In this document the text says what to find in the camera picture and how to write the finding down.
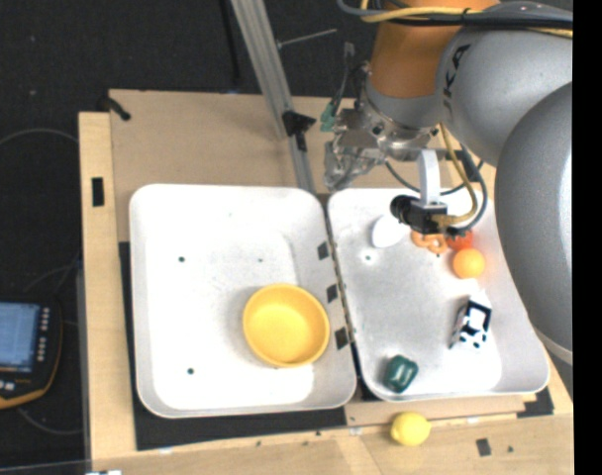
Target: metal pole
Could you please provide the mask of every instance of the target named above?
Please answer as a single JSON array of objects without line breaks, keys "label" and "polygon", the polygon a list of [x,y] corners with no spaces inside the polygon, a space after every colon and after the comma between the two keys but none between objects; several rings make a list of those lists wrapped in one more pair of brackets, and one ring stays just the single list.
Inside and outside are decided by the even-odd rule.
[{"label": "metal pole", "polygon": [[316,190],[307,153],[299,149],[296,139],[288,137],[283,124],[283,114],[294,111],[294,106],[263,0],[231,0],[231,4],[261,93],[272,115],[276,136],[288,139],[297,185],[314,194]]}]

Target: white tray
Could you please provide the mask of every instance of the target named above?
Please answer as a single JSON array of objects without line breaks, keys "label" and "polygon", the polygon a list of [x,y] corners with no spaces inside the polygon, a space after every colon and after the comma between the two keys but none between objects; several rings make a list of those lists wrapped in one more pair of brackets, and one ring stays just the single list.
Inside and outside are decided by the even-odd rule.
[{"label": "white tray", "polygon": [[[474,229],[486,270],[478,279],[461,280],[452,273],[453,252],[436,256],[415,246],[407,226],[398,243],[371,244],[376,220],[389,214],[396,195],[405,194],[417,196],[407,189],[352,188],[334,194],[328,207],[365,384],[386,401],[541,390],[549,365],[506,265],[492,206]],[[450,213],[470,208],[465,190],[442,199]],[[455,314],[480,288],[492,303],[491,338],[480,353],[449,350]],[[397,354],[419,366],[401,394],[382,384],[386,363]]]},{"label": "white tray", "polygon": [[167,418],[336,408],[356,377],[332,335],[315,363],[276,369],[242,331],[260,287],[286,282],[346,325],[318,200],[295,188],[149,185],[130,204],[136,374],[141,400]]}]

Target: black clip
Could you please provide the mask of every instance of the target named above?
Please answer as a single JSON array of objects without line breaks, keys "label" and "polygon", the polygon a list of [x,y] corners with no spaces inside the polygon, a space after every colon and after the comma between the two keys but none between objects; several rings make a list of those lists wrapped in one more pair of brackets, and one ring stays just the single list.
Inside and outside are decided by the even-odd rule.
[{"label": "black clip", "polygon": [[124,122],[127,122],[128,120],[132,119],[132,115],[128,113],[125,109],[123,109],[123,106],[121,106],[121,104],[119,104],[116,100],[107,95],[101,97],[96,102],[96,107],[99,109],[99,111],[107,111],[108,113],[110,111],[114,111],[117,115],[121,117],[121,120],[123,120]]},{"label": "black clip", "polygon": [[305,132],[316,123],[316,119],[309,116],[300,115],[294,111],[283,113],[283,125],[286,134],[297,140],[297,148],[301,151],[307,151],[308,146],[305,143]]}]

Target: yellow ball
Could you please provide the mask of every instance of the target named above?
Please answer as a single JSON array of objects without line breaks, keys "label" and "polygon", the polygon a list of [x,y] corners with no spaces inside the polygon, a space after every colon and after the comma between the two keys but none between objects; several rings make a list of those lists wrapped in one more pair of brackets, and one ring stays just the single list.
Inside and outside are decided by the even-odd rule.
[{"label": "yellow ball", "polygon": [[452,258],[452,270],[459,278],[476,278],[486,268],[483,253],[476,248],[465,248]]},{"label": "yellow ball", "polygon": [[416,412],[399,414],[391,425],[391,437],[398,443],[415,447],[431,433],[431,423]]}]

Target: orange object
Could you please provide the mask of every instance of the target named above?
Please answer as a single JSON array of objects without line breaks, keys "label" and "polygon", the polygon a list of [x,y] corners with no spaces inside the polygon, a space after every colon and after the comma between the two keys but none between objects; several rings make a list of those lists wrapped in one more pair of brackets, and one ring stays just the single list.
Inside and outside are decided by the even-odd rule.
[{"label": "orange object", "polygon": [[486,268],[483,253],[476,248],[465,248],[458,251],[452,258],[452,270],[457,277],[476,278]]},{"label": "orange object", "polygon": [[472,231],[466,231],[465,233],[459,233],[453,236],[447,237],[447,244],[451,249],[460,251],[461,249],[472,247]]},{"label": "orange object", "polygon": [[444,253],[449,248],[441,234],[427,234],[424,236],[417,231],[411,231],[411,241],[415,246],[425,247],[435,254]]},{"label": "orange object", "polygon": [[[400,0],[410,7],[483,10],[499,0]],[[386,9],[393,10],[393,4]],[[422,97],[435,92],[435,76],[445,47],[458,27],[403,27],[382,23],[370,61],[370,81],[388,97]]]}]

